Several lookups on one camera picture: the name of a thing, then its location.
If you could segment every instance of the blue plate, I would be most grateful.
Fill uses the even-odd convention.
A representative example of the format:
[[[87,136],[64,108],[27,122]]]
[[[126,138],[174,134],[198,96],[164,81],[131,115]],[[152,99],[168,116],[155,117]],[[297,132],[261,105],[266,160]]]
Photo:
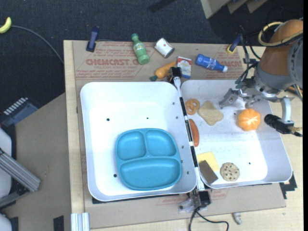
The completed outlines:
[[[117,138],[115,148],[119,177],[131,189],[162,189],[181,178],[180,154],[175,140],[165,130],[126,131]]]

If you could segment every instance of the wooden table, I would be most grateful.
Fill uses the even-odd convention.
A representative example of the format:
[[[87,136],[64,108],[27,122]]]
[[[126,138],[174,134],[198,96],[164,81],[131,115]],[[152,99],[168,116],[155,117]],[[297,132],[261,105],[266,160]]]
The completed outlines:
[[[262,55],[264,48],[256,47],[255,51]],[[244,58],[242,49],[238,49],[240,58]],[[67,107],[67,126],[68,126],[68,148],[69,148],[69,168],[70,168],[70,188],[71,188],[71,209],[72,213],[85,212],[84,191],[82,182],[82,168],[79,144],[79,124],[76,113],[76,79],[74,66],[73,41],[64,41],[64,61],[65,61],[65,86],[66,86],[66,107]],[[273,113],[281,116],[281,105],[271,103]],[[292,120],[297,127],[302,127],[302,102],[296,97],[292,101]],[[219,215],[211,216],[210,220],[225,220],[230,224],[229,230],[238,231],[259,231],[259,230],[303,230],[303,139],[293,135],[282,135],[283,143],[289,155],[293,167],[297,188],[294,192],[287,193],[286,207],[269,209],[262,211],[251,211],[242,213],[241,225],[237,225],[232,216]],[[110,228],[100,228],[95,230],[187,230],[189,220],[187,218],[135,224],[129,226],[118,226]],[[225,230],[225,224],[205,223],[200,218],[196,218],[192,226],[193,230]]]

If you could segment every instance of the blue marker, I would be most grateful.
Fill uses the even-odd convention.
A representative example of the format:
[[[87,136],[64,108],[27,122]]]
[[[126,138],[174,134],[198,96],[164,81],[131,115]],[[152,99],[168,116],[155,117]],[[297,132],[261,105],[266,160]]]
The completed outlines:
[[[219,62],[213,58],[203,56],[202,54],[199,54],[196,59],[196,65],[203,66],[210,70],[218,70],[223,73],[226,73],[228,71],[227,66],[220,65]]]

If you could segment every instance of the yellow banana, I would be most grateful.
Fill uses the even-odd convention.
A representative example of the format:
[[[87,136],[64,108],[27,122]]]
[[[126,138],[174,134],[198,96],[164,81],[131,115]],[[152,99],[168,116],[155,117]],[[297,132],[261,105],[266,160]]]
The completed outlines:
[[[5,21],[5,24],[0,27],[0,33],[5,33],[7,30],[11,28],[11,25],[12,25],[11,18],[8,17]]]

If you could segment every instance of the black floor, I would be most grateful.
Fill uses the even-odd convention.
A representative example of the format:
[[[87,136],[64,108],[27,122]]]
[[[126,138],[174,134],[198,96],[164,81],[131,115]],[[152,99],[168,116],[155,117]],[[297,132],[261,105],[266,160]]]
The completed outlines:
[[[253,45],[256,33],[272,21],[303,17],[303,0],[269,0],[250,13],[243,5],[230,14],[226,6],[206,19],[200,0],[0,0],[0,25],[13,25],[43,36],[63,59],[63,40],[89,40],[93,26],[100,39],[231,43],[243,26]],[[38,36],[20,28],[0,34],[0,110],[24,96],[44,105],[64,93],[64,66]]]

